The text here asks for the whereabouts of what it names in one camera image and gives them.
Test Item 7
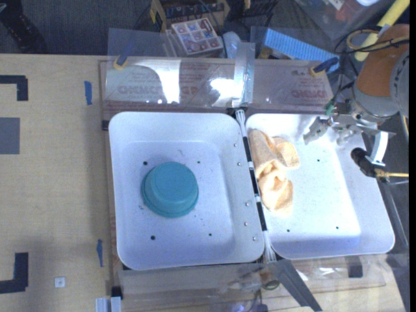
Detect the brown cardboard board red print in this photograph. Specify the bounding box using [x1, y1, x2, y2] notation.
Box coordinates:
[98, 57, 388, 296]

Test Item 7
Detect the white plastic tray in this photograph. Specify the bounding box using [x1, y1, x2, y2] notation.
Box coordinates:
[244, 112, 397, 261]
[107, 110, 266, 271]

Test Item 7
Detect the orange cloth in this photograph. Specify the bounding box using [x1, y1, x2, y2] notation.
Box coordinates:
[248, 127, 301, 220]

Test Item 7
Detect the teal bowl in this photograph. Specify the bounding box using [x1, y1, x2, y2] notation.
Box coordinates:
[140, 161, 200, 219]

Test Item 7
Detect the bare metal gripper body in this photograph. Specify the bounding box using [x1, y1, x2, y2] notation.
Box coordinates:
[327, 108, 380, 136]

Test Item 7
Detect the black cylinder on white bracket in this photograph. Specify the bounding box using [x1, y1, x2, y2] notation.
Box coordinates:
[350, 129, 390, 179]

